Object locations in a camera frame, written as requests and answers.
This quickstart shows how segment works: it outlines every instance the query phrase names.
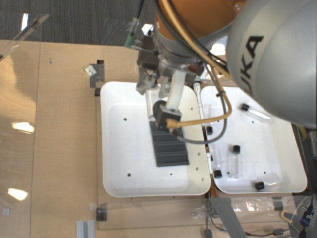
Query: white label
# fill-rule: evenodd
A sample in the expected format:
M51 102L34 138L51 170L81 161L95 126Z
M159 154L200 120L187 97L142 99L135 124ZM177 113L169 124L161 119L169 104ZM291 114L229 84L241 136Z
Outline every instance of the white label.
M85 72L89 75L89 76L92 76L92 75L95 75L97 74L96 70L91 66L87 67L85 69Z

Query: small glass vial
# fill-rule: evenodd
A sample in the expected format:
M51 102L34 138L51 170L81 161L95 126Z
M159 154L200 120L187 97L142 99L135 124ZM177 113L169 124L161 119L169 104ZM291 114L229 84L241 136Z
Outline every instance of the small glass vial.
M221 154L217 145L209 145L209 151L212 154L212 170L213 177L221 178Z
M241 169L241 151L239 145L233 146L233 151L230 154L230 170L229 175L232 178L239 178L242 176Z
M260 122L264 122L267 123L269 121L271 121L271 117L264 114L261 111L258 111L252 107L250 107L249 105L243 103L241 105L241 110L245 111L250 117L260 121Z
M257 177L254 183L254 187L257 191L272 191L281 188L282 185L282 179L277 175L277 173Z

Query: white tray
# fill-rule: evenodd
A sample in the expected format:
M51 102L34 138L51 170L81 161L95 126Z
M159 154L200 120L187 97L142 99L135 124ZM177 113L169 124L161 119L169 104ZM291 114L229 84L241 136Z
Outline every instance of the white tray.
M242 103L266 112L242 90L236 87L224 88L232 104L233 112L228 119L227 132L216 144L221 153L222 178L216 178L217 187L226 193L256 193L251 181L255 177L276 173L284 184L273 191L261 192L301 192L307 186L307 178L296 144L294 133L289 122L273 117L270 123L262 123L252 119L240 110ZM217 116L223 113L220 98L213 86L202 89L201 98L204 116ZM208 114L207 106L212 112ZM223 121L214 122L215 137L222 130ZM242 170L241 178L229 176L229 155L233 145L241 146Z
M115 197L206 193L211 181L204 145L187 145L188 166L156 167L145 96L135 88L109 82L101 89L105 190ZM199 119L196 95L188 87L179 109L183 120ZM184 136L203 139L199 125L186 127Z

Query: gray carpet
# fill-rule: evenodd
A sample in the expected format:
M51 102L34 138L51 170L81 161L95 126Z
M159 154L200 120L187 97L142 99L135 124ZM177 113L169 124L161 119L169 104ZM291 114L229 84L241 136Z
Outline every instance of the gray carpet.
M0 39L12 39L23 13L49 14L42 41L124 45L139 0L0 0ZM154 19L153 0L146 0L141 25Z

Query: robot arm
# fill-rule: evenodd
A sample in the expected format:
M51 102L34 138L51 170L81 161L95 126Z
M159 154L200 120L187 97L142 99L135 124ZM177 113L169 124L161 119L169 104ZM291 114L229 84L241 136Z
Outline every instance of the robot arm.
M272 114L316 128L316 0L156 2L154 32L144 41L154 52L140 51L137 90L143 94L163 77L160 97L169 98L154 105L159 128L180 120L183 85L202 73L202 62L233 78ZM226 66L209 50L228 33Z

